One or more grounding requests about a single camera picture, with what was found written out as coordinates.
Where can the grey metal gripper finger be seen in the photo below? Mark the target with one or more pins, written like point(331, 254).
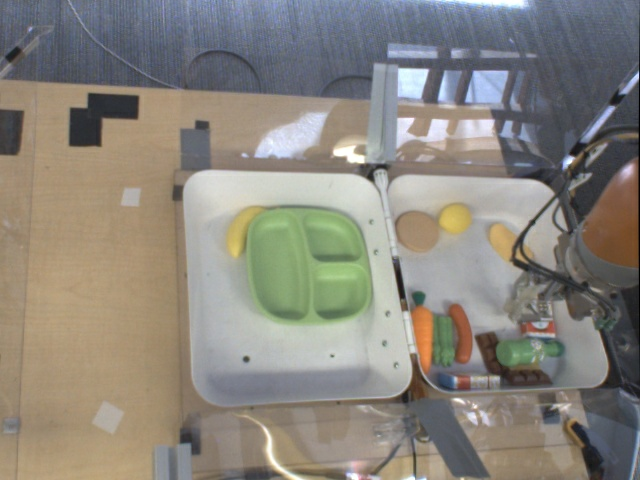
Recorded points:
point(517, 300)
point(542, 305)

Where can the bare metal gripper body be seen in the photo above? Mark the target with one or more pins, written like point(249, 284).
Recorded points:
point(575, 275)

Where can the red and white carton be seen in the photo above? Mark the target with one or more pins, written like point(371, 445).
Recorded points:
point(539, 329)

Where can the white plastic tray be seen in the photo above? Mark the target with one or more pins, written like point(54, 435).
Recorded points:
point(220, 318)
point(475, 278)

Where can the green bottle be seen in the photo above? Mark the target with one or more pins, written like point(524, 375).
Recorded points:
point(520, 352)

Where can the brown chocolate bar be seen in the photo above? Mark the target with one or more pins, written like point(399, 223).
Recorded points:
point(487, 350)
point(527, 378)

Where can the yellow oval bread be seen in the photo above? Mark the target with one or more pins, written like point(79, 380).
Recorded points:
point(502, 240)

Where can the orange sausage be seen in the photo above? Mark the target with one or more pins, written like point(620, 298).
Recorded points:
point(461, 333)

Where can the green asparagus bundle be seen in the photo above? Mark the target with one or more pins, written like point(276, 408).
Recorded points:
point(443, 340)

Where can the blue red white packet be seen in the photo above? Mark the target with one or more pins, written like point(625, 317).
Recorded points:
point(467, 381)

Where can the orange carrot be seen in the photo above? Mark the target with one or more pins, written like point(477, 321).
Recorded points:
point(423, 333)

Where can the yellow lemon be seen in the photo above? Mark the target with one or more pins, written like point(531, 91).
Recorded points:
point(455, 218)

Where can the tan round biscuit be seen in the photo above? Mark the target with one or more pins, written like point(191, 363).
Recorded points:
point(417, 231)

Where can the thin black and white rod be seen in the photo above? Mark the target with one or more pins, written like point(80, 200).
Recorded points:
point(389, 223)

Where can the green divided plate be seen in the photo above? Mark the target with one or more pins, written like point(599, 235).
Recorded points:
point(280, 268)

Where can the yellow banana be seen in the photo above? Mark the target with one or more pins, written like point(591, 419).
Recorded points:
point(236, 235)

